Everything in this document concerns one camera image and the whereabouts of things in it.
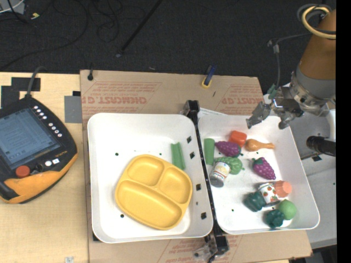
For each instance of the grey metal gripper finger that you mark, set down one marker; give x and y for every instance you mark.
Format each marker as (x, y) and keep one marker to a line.
(259, 114)
(288, 121)

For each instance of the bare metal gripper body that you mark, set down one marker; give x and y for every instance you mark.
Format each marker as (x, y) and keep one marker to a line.
(292, 103)

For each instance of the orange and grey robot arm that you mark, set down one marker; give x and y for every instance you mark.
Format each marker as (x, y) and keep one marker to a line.
(319, 53)

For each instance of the orange chicken drumstick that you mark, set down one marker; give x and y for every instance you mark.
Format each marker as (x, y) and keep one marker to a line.
(255, 145)

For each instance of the red bell pepper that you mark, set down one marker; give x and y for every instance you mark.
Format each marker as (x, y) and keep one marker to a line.
(238, 138)

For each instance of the white plastic tray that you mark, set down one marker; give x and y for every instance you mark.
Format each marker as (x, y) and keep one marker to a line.
(131, 136)
(282, 163)

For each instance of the purple grapes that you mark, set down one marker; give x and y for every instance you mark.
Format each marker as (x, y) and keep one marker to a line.
(229, 148)
(263, 168)

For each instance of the light green lettuce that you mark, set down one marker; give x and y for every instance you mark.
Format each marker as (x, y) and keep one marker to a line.
(233, 163)

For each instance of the green celery stick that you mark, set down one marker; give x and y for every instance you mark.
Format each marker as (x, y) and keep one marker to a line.
(178, 156)
(209, 151)

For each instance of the strawberry jar with orange lid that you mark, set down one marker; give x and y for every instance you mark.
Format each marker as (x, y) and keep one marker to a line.
(274, 191)

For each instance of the small white printed can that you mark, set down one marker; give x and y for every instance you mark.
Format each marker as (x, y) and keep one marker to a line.
(220, 174)

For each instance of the thin black rod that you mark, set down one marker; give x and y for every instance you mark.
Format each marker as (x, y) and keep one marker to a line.
(203, 160)

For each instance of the dark green bell pepper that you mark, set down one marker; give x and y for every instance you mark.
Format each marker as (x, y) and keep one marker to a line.
(254, 201)

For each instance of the light green apple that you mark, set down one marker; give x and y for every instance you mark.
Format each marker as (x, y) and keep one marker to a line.
(288, 209)

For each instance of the dark green broccoli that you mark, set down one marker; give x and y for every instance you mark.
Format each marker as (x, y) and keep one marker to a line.
(274, 218)

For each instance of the brown cardboard board red print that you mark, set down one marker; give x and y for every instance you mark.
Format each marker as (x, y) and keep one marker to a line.
(153, 97)

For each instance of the yellow divided plate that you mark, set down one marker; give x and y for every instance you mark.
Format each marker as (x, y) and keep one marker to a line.
(153, 193)

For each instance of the black cylinder on white bracket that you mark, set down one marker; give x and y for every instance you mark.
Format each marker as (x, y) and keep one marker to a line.
(321, 145)

